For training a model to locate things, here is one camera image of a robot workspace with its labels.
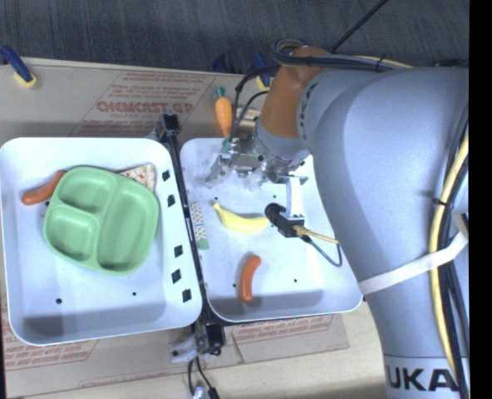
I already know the black cylinder on white bracket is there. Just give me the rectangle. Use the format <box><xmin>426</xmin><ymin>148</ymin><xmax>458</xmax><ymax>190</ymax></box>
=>
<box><xmin>263</xmin><ymin>175</ymin><xmax>309</xmax><ymax>239</ymax></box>

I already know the brown cardboard board red print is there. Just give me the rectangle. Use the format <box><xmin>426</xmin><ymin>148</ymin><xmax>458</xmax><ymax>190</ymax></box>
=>
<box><xmin>0</xmin><ymin>56</ymin><xmax>352</xmax><ymax>399</ymax></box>

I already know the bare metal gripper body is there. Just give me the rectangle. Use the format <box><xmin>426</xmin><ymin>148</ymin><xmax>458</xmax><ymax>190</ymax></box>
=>
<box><xmin>222</xmin><ymin>136</ymin><xmax>309</xmax><ymax>185</ymax></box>

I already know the green divided plate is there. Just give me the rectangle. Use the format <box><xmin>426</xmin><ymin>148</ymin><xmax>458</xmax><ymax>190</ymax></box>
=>
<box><xmin>42</xmin><ymin>165</ymin><xmax>161</xmax><ymax>277</ymax></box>

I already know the orange sausage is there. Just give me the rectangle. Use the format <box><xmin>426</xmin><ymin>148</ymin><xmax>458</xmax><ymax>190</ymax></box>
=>
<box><xmin>20</xmin><ymin>169</ymin><xmax>67</xmax><ymax>207</ymax></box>
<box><xmin>238</xmin><ymin>254</ymin><xmax>263</xmax><ymax>304</ymax></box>

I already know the white plastic tray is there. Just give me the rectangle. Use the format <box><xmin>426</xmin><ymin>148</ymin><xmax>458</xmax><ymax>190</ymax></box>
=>
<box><xmin>179</xmin><ymin>137</ymin><xmax>364</xmax><ymax>324</ymax></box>
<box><xmin>0</xmin><ymin>136</ymin><xmax>204</xmax><ymax>346</ymax></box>

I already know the yellow banana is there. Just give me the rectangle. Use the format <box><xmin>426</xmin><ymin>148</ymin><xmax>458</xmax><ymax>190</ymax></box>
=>
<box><xmin>212</xmin><ymin>201</ymin><xmax>271</xmax><ymax>235</ymax></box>

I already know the black block with thin wires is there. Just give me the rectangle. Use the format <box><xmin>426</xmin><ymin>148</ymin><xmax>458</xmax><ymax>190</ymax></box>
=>
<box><xmin>193</xmin><ymin>321</ymin><xmax>227</xmax><ymax>356</ymax></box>
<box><xmin>161</xmin><ymin>113</ymin><xmax>183</xmax><ymax>139</ymax></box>

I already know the orange carrot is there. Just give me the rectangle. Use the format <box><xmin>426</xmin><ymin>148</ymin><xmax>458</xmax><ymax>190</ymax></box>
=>
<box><xmin>214</xmin><ymin>86</ymin><xmax>234</xmax><ymax>139</ymax></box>

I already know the pizza slice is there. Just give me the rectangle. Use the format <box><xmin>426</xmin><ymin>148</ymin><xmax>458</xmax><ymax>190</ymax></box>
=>
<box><xmin>118</xmin><ymin>162</ymin><xmax>158</xmax><ymax>194</ymax></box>

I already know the beige toy bread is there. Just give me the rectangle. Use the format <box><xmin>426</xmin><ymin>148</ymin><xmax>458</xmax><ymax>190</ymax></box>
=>
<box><xmin>231</xmin><ymin>106</ymin><xmax>261</xmax><ymax>139</ymax></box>

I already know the white patterned carton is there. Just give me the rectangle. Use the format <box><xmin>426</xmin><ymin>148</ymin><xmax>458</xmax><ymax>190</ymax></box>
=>
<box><xmin>189</xmin><ymin>200</ymin><xmax>211</xmax><ymax>251</ymax></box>

